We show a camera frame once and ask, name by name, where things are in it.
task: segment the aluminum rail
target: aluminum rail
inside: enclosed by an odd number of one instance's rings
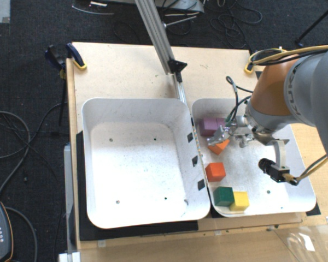
[[[175,57],[165,31],[165,26],[160,20],[154,0],[135,0],[135,3],[141,14],[149,37],[151,38],[165,73],[172,74],[168,62],[170,60],[175,60]],[[178,99],[187,104],[182,82],[177,80],[175,74],[173,74],[173,80],[175,83],[175,90]]]

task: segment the tripod leg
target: tripod leg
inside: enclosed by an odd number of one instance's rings
[[[304,38],[318,23],[320,23],[321,22],[321,20],[322,19],[324,19],[326,16],[328,15],[328,10],[324,13],[324,14],[322,14],[322,16],[320,17],[320,18],[318,18],[307,30],[305,30],[305,32],[304,33],[302,33],[301,35],[300,35],[300,37],[299,38],[297,38],[296,40],[295,40],[295,43],[298,45],[298,46],[300,46],[300,47],[303,47],[303,45],[300,43],[300,41],[302,40],[302,38]]]

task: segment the orange block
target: orange block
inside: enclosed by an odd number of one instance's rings
[[[207,179],[209,182],[221,181],[225,176],[225,167],[222,162],[210,163],[206,167]]]
[[[230,140],[223,141],[219,144],[216,144],[215,146],[208,146],[208,149],[210,149],[215,154],[219,155],[229,144]]]

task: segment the yellow cable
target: yellow cable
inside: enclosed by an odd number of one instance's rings
[[[308,177],[309,175],[311,175],[312,173],[314,173],[315,171],[317,171],[319,168],[321,168],[325,163],[328,162],[328,157],[326,157],[325,159],[323,159],[320,163],[318,163],[314,168],[312,168],[309,172],[307,172],[306,174],[296,177],[295,179],[297,181],[302,180],[305,177]]]
[[[293,175],[290,174],[282,174],[282,176],[285,178],[286,182],[291,182],[295,180],[295,177]]]
[[[291,51],[286,51],[286,52],[281,52],[281,53],[277,53],[275,55],[271,55],[268,57],[265,57],[263,59],[257,60],[257,61],[252,61],[253,65],[258,65],[270,60],[275,60],[275,59],[279,59],[283,56],[288,56],[288,55],[294,55],[297,53],[303,53],[303,52],[309,52],[309,51],[316,51],[316,50],[328,50],[328,45],[324,45],[324,46],[310,46],[310,47],[304,47],[302,49],[297,49],[297,50],[291,50]]]
[[[246,63],[246,65],[244,66],[244,71],[247,73],[247,74],[251,74],[253,71],[254,71],[254,64],[252,62],[252,58],[255,57],[256,55],[258,54],[261,54],[265,51],[269,51],[270,49],[267,49],[267,50],[260,50],[260,51],[257,51],[255,53],[253,53],[252,55],[249,56],[248,58],[248,62]],[[281,47],[278,48],[278,49],[271,49],[273,51],[278,51],[278,52],[286,52],[286,50],[283,50]]]

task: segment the purple block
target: purple block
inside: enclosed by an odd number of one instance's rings
[[[216,121],[218,123],[218,127],[220,127],[220,125],[222,125],[222,127],[225,127],[225,119],[224,118],[218,117],[216,119]]]
[[[218,129],[218,122],[215,117],[205,117],[199,124],[201,136],[213,136]]]

